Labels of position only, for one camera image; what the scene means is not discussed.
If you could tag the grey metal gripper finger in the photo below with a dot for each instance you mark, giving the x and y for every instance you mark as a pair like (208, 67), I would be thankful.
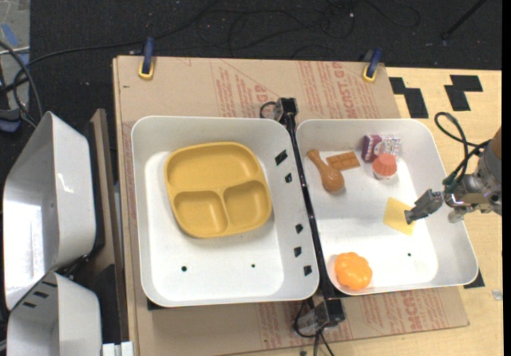
(425, 204)

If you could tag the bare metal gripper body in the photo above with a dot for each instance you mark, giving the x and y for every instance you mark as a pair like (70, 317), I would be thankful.
(477, 192)

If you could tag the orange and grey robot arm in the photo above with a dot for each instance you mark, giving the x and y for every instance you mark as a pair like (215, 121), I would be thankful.
(494, 155)

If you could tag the yellow toy cheese slice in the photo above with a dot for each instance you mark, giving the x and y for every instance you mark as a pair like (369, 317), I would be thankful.
(393, 212)

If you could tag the white bottle with orange cap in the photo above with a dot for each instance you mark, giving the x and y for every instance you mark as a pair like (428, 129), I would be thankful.
(384, 166)

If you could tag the white plastic tray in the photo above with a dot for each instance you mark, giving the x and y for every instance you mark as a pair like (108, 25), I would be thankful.
(359, 218)
(223, 278)

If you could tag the purple and white carton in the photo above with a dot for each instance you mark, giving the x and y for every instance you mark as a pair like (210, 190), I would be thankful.
(371, 147)

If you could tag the brown toy biscuit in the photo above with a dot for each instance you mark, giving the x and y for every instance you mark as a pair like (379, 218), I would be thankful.
(343, 160)

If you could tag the brown toy chicken drumstick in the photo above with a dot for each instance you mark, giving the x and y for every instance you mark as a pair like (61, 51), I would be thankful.
(333, 180)

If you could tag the orange toy pumpkin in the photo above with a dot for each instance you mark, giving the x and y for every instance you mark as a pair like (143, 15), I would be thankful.
(353, 272)

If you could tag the thin black rod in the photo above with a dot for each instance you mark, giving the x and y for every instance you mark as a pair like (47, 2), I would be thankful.
(307, 195)

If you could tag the yellow divided plate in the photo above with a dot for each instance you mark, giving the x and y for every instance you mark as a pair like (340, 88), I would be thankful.
(207, 171)

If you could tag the brown cardboard board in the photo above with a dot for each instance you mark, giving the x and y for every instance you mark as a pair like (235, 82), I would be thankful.
(199, 79)

